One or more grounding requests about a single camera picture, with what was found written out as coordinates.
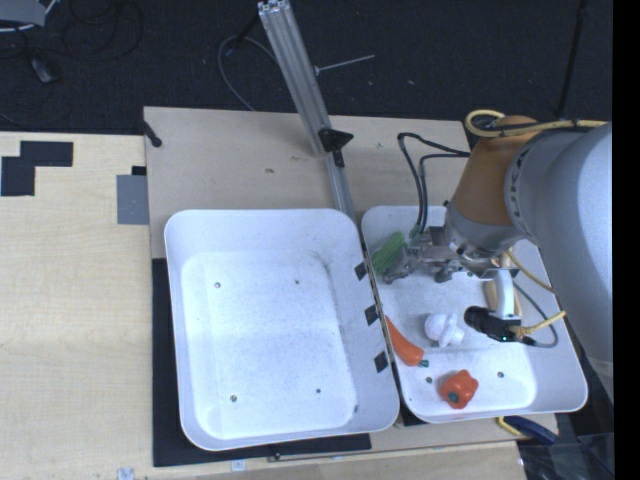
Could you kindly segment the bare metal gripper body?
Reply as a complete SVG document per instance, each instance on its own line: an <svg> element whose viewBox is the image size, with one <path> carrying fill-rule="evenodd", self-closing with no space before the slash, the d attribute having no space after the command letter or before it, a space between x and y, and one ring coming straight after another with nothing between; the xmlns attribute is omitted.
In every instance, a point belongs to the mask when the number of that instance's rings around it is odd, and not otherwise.
<svg viewBox="0 0 640 480"><path fill-rule="evenodd" d="M478 279L493 279L499 271L505 271L511 277L519 272L518 267L500 256L489 257L468 243L451 241L444 226L431 226L426 231L418 232L410 239L407 257L419 261L414 271L430 275L433 279L435 271L441 266L452 267L454 274L466 273Z"/></svg>

